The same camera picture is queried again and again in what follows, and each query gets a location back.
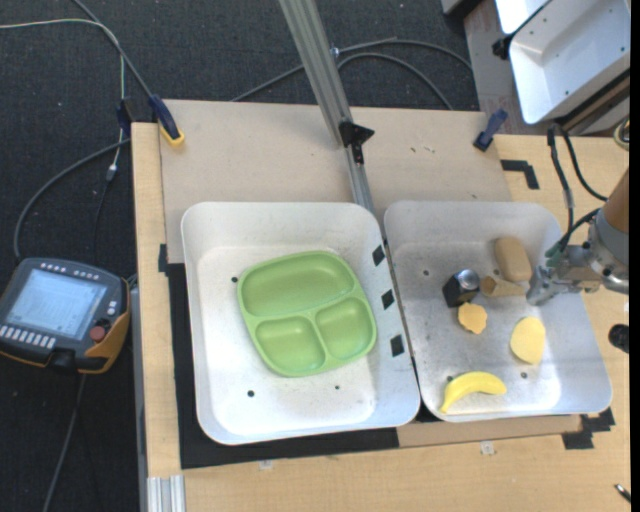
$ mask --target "black floor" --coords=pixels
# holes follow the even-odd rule
[[[151,90],[165,98],[231,100],[299,64],[277,0],[84,3],[113,31]],[[318,4],[338,48],[396,37],[469,59],[462,23],[442,14],[440,0]],[[72,0],[0,3],[0,25],[58,18],[86,15]],[[471,72],[450,55],[417,45],[366,51],[406,60],[454,109],[478,110]],[[447,108],[414,73],[389,61],[357,59],[341,74],[352,106]],[[150,120],[146,97],[130,73],[126,84],[139,119]],[[119,98],[117,54],[98,28],[0,29],[0,290],[15,265],[12,240],[22,209],[57,173],[117,140]],[[246,101],[315,103],[304,74]],[[105,155],[70,173],[34,204],[19,238],[23,257],[83,261],[124,277],[135,273],[128,148],[107,189],[113,158]],[[136,510],[132,362],[129,344],[109,372],[87,379],[51,511]],[[74,376],[0,358],[0,510],[42,509],[77,383]]]

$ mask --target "button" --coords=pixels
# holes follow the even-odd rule
[[[100,343],[106,335],[107,331],[101,325],[96,325],[89,331],[89,338],[91,338],[96,343]]]

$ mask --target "table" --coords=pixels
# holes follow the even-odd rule
[[[389,113],[393,122],[403,115],[415,115]],[[442,123],[447,119],[444,114],[434,113],[433,119]],[[460,127],[469,122],[471,127],[462,131],[477,130],[481,123],[478,115],[451,113],[448,119],[456,123],[445,122],[441,129],[456,128],[460,133]],[[357,119],[358,109],[354,109],[354,117]],[[484,437],[490,432],[484,431],[483,425],[467,424],[462,432],[455,432],[454,427],[453,433],[436,432],[431,442],[408,425],[399,431],[405,435],[406,447],[395,450],[181,470],[168,286],[158,270],[158,247],[166,240],[161,142],[153,124],[134,124],[132,135],[147,475],[183,475],[188,512],[629,509],[614,489],[616,483],[629,489],[631,481],[629,358],[607,339],[613,324],[628,324],[628,297],[607,290],[584,298],[614,390],[611,410],[616,425],[610,432],[595,434],[594,449],[566,450],[560,435],[540,435],[545,433],[542,427],[528,433],[530,424],[514,431],[526,437],[510,438],[508,431],[500,429],[494,430],[495,437]],[[468,144],[464,137],[459,143],[461,147]],[[628,167],[628,153],[609,139],[575,139],[574,146],[587,180],[596,190],[609,193]],[[562,194],[545,138],[500,135],[491,151],[495,153],[489,156],[478,152],[478,158],[526,160],[534,167],[540,190],[528,189],[522,173],[505,173],[512,199],[538,202],[564,225]],[[570,161],[562,149],[561,161],[574,189],[579,217],[598,203],[569,173]],[[574,240],[580,240],[584,233],[579,231],[575,236]],[[471,437],[474,441],[460,442],[474,429],[479,429],[477,436]],[[481,439],[493,439],[493,454],[486,450],[483,454]]]

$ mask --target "green plate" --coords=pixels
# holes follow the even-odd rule
[[[247,269],[238,281],[238,301],[262,359],[286,377],[345,365],[376,341],[358,278],[330,252],[292,254]]]

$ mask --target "banana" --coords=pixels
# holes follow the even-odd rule
[[[463,373],[450,381],[444,389],[444,402],[440,412],[446,414],[451,404],[470,393],[478,392],[504,395],[507,392],[507,386],[492,373],[477,371]]]

